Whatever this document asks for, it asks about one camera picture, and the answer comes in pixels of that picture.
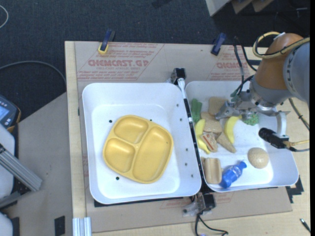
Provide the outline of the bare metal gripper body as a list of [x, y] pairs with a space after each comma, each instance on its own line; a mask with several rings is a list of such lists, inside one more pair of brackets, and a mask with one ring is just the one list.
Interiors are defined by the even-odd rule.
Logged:
[[236, 110], [266, 116], [275, 116], [278, 113], [275, 104], [267, 102], [255, 91], [242, 91], [236, 101]]

